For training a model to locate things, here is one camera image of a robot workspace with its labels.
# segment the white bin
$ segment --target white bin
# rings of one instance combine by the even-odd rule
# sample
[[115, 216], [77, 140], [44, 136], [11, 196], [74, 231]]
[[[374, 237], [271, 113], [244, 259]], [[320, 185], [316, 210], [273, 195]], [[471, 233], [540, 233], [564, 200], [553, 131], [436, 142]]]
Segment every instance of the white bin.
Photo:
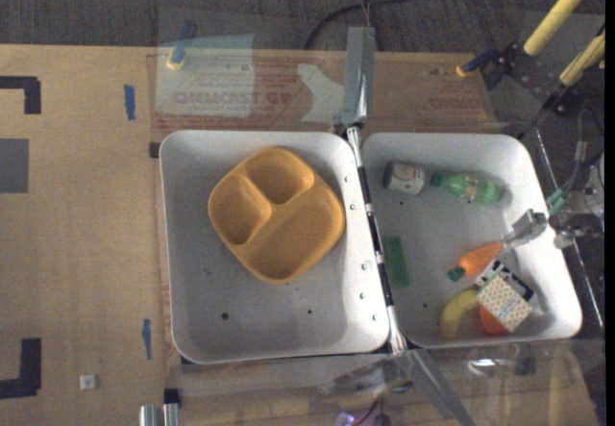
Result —
[[[258, 280], [211, 227], [213, 187], [242, 160], [267, 146], [287, 147], [308, 162], [342, 200], [347, 229], [333, 250], [289, 285]], [[402, 330], [428, 348], [569, 338], [581, 311], [554, 232], [517, 250], [520, 276], [544, 312], [514, 334], [487, 338], [468, 316], [458, 339], [439, 334], [444, 304], [471, 284], [446, 275], [467, 250], [505, 235], [527, 209], [547, 207], [525, 147], [493, 135], [376, 134], [363, 147], [373, 204], [383, 236], [400, 236], [410, 286], [393, 292]], [[446, 191], [411, 197], [385, 190], [390, 160], [477, 171], [506, 183], [496, 206], [468, 205]], [[169, 250], [171, 323], [178, 350], [195, 363], [368, 353], [389, 333], [370, 231], [352, 150], [323, 133], [179, 132], [160, 150]]]

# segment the bottle cap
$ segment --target bottle cap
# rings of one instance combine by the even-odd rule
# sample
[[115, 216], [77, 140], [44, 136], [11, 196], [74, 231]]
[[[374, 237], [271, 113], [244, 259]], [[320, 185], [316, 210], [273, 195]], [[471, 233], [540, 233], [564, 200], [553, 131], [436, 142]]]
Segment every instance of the bottle cap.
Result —
[[440, 187], [444, 182], [444, 175], [442, 173], [435, 172], [431, 175], [431, 186]]
[[447, 272], [449, 279], [456, 283], [459, 279], [461, 279], [465, 275], [465, 269], [462, 267], [452, 268]]

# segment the plastic bottle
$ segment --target plastic bottle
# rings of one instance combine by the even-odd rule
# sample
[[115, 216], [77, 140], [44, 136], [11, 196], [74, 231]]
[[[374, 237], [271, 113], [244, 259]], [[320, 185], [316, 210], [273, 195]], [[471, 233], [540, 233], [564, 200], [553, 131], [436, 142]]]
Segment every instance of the plastic bottle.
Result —
[[497, 204], [504, 196], [504, 189], [498, 184], [474, 175], [445, 176], [436, 172], [431, 175], [430, 183], [433, 187], [444, 187], [455, 197], [466, 199], [469, 203]]
[[418, 195], [428, 185], [443, 187], [456, 197], [469, 203], [496, 204], [504, 196], [504, 189], [498, 184], [477, 175], [465, 173], [444, 175], [429, 173], [425, 168], [411, 164], [390, 162], [384, 171], [382, 185], [412, 195]]

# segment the orange object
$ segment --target orange object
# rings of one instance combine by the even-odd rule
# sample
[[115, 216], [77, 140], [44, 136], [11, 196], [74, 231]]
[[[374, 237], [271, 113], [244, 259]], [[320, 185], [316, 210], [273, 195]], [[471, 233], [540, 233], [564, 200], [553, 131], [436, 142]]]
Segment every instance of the orange object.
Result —
[[457, 267], [449, 270], [449, 277], [453, 281], [458, 281], [464, 275], [480, 274], [503, 249], [504, 244], [499, 241], [466, 253], [459, 258]]
[[342, 203], [294, 153], [270, 147], [229, 172], [209, 196], [209, 220], [255, 276], [288, 283], [312, 268], [341, 237]]
[[508, 335], [508, 330], [505, 326], [483, 306], [480, 307], [479, 312], [480, 323], [482, 323], [482, 327], [489, 336], [500, 337]]

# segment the yellow pole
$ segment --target yellow pole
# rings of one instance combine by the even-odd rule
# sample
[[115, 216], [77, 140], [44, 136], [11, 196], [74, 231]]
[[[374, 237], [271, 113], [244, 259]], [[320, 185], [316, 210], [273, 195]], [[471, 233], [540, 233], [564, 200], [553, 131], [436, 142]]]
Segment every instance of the yellow pole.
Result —
[[526, 53], [533, 57], [540, 54], [581, 1], [558, 0], [536, 31], [534, 31], [533, 35], [526, 41], [524, 45]]
[[561, 75], [559, 81], [566, 87], [570, 87], [577, 83], [582, 77], [583, 71], [587, 67], [595, 65], [601, 61], [604, 57], [604, 51], [606, 48], [606, 31], [601, 35], [598, 35], [592, 42], [589, 43], [587, 48], [581, 52], [571, 63], [566, 67]]

